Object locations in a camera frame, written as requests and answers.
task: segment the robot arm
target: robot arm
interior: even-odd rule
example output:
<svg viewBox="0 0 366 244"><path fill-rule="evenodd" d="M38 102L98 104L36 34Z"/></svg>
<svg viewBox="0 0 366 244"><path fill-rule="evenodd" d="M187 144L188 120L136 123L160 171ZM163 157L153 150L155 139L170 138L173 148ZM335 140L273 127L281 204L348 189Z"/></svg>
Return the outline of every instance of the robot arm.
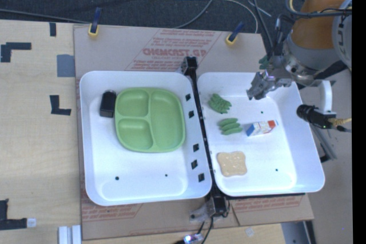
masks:
<svg viewBox="0 0 366 244"><path fill-rule="evenodd" d="M342 60L352 68L352 0L305 0L280 54L269 54L263 72L257 72L247 90L249 99L262 99L278 87L295 81L311 86L316 76Z"/></svg>

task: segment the blue clip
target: blue clip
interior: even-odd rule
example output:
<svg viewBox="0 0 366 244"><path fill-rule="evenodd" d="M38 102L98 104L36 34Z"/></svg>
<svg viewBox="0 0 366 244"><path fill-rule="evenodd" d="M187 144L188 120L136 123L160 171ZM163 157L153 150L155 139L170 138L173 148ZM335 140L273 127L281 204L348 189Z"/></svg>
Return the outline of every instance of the blue clip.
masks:
<svg viewBox="0 0 366 244"><path fill-rule="evenodd" d="M225 39L225 42L227 45L231 46L234 45L235 41L236 41L236 37L238 35L238 33L240 33L240 31L243 29L244 27L244 23L240 22L237 27L235 28L235 30L227 36L227 38Z"/></svg>
<svg viewBox="0 0 366 244"><path fill-rule="evenodd" d="M89 26L89 31L87 32L90 36L95 37L98 35L99 27L98 22L101 17L102 9L100 7L96 8L96 12L94 13L93 22Z"/></svg>

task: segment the green plate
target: green plate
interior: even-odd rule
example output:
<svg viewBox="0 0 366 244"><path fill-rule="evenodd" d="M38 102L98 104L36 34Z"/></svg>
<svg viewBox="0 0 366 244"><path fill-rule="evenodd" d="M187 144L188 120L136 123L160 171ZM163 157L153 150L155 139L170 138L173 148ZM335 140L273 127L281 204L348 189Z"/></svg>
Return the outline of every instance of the green plate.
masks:
<svg viewBox="0 0 366 244"><path fill-rule="evenodd" d="M171 91L134 87L119 93L114 109L117 137L127 149L161 153L185 140L183 109Z"/></svg>

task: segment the tape mark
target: tape mark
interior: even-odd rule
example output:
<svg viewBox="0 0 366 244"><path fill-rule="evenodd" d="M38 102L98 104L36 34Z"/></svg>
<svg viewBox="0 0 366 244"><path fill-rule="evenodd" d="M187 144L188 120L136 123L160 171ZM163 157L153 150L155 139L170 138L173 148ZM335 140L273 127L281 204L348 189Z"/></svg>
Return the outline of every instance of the tape mark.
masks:
<svg viewBox="0 0 366 244"><path fill-rule="evenodd" d="M12 50L31 50L32 44L28 42L6 42L1 44L0 62L10 62Z"/></svg>
<svg viewBox="0 0 366 244"><path fill-rule="evenodd" d="M75 77L75 60L72 55L57 55L57 77Z"/></svg>
<svg viewBox="0 0 366 244"><path fill-rule="evenodd" d="M56 37L56 23L55 22L50 22L50 36L51 37Z"/></svg>
<svg viewBox="0 0 366 244"><path fill-rule="evenodd" d="M50 95L51 100L51 114L68 115L71 114L71 109L60 109L59 108L59 95Z"/></svg>

